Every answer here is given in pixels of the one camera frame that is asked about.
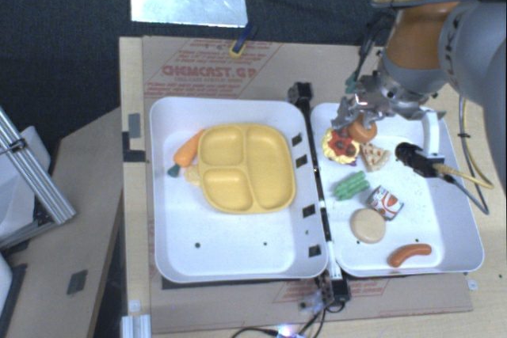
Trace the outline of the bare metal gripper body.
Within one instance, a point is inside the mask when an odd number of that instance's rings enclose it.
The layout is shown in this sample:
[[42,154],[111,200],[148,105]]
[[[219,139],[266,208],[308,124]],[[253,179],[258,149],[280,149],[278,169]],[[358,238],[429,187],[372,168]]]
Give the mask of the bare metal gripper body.
[[407,120],[420,120],[425,114],[421,106],[428,100],[429,94],[409,91],[388,74],[370,74],[356,83],[348,108],[362,112],[365,119],[400,115]]

